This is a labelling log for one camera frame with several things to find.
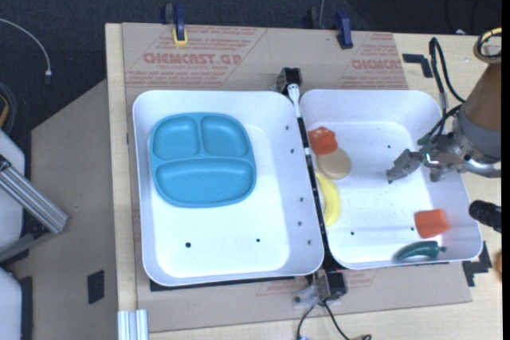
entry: cardboard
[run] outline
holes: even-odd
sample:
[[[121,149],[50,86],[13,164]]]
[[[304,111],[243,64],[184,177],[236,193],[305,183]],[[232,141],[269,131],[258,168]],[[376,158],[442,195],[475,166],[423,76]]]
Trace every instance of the cardboard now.
[[[32,131],[31,182],[69,215],[64,232],[9,265],[16,278],[33,278],[33,339],[116,337],[107,106],[103,81]],[[103,297],[90,299],[88,277],[97,272]]]
[[[299,67],[305,92],[330,89],[406,89],[391,33],[354,32],[342,50],[334,30],[187,26],[190,42],[176,46],[170,26],[122,24],[127,131],[138,308],[147,309],[151,333],[249,322],[297,319],[293,295],[305,277],[224,283],[169,290],[151,283],[140,249],[139,199],[131,108],[148,89],[271,89],[283,67]],[[343,273],[348,293],[332,304],[348,314],[471,300],[459,262]]]

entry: orange block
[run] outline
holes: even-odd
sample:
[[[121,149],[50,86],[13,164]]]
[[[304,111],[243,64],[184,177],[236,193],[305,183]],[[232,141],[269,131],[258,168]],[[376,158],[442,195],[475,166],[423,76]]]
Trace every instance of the orange block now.
[[[338,147],[335,132],[326,127],[318,127],[313,131],[309,131],[308,141],[313,152],[317,155],[331,153]]]
[[[418,211],[414,214],[414,223],[421,238],[431,238],[449,229],[445,212],[442,209]]]

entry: yellow banana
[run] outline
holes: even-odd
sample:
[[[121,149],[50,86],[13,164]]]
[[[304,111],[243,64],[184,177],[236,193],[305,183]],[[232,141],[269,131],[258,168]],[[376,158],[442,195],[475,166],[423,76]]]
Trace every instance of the yellow banana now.
[[[316,171],[316,179],[324,198],[324,222],[331,227],[340,217],[340,194],[336,184]]]

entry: teal object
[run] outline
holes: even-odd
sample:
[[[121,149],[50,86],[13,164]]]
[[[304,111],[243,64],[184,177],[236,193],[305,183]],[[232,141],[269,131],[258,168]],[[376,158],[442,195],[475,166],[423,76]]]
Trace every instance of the teal object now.
[[[150,156],[155,187],[172,205],[235,204],[257,180],[248,133],[228,115],[185,113],[160,120],[151,132]]]
[[[439,256],[439,252],[446,252],[446,247],[440,246],[437,241],[418,241],[398,251],[396,258],[405,260],[412,256],[428,256],[435,259]]]

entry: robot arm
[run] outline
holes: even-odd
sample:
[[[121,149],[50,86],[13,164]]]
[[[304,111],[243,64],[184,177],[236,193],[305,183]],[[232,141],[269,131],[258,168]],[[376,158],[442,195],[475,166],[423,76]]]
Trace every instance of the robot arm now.
[[[430,179],[436,182],[451,170],[470,172],[486,178],[500,178],[501,169],[494,165],[501,160],[501,54],[485,56],[481,46],[501,29],[484,33],[475,44],[475,55],[488,63],[468,99],[443,114],[434,129],[418,141],[418,152],[404,150],[386,172],[387,180],[403,178],[421,164],[430,168]],[[453,126],[442,133],[447,117]]]

